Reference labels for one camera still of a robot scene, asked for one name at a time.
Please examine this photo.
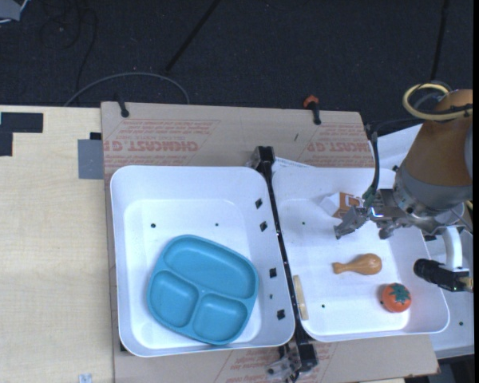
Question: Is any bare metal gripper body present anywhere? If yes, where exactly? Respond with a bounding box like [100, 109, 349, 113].
[367, 188, 444, 235]

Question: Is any black cylinder on white bracket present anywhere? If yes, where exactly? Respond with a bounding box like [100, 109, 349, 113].
[413, 225, 473, 293]

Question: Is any orange and white carton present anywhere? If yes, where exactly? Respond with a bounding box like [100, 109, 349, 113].
[320, 191, 365, 219]

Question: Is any orange toy tomato green leaf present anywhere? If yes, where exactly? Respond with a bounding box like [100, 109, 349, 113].
[380, 282, 413, 314]

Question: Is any white plastic tray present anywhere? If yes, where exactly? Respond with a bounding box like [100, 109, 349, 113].
[109, 164, 296, 358]
[270, 160, 451, 343]

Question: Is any brown toy chicken drumstick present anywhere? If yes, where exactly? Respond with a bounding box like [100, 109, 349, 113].
[331, 253, 383, 277]

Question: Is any thin black and white rod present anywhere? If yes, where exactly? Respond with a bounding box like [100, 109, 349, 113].
[259, 161, 313, 361]

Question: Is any brown cardboard board red print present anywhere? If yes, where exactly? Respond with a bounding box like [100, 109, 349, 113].
[100, 101, 441, 383]

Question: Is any black block with thin wires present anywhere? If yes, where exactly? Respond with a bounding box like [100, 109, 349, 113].
[247, 145, 275, 172]
[294, 343, 319, 374]

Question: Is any blue divided plate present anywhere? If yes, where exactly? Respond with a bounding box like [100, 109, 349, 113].
[146, 234, 260, 346]

